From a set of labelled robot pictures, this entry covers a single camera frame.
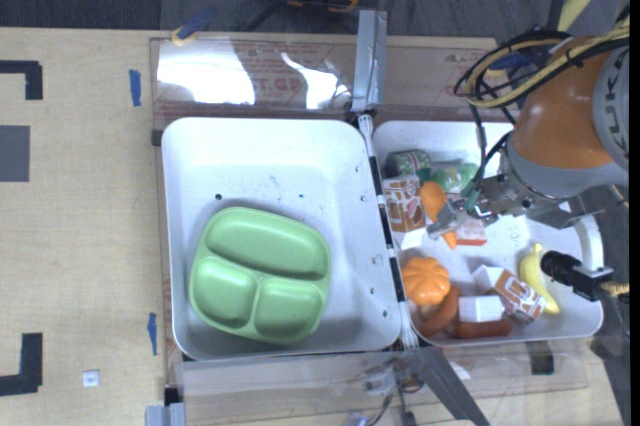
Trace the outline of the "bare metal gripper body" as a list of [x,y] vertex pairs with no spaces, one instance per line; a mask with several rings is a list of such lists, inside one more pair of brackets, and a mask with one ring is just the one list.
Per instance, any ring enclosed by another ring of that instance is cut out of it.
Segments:
[[474,189],[469,213],[487,224],[500,217],[525,216],[555,229],[574,226],[579,220],[600,215],[602,208],[588,206],[580,197],[555,197],[523,184],[513,173],[483,179]]

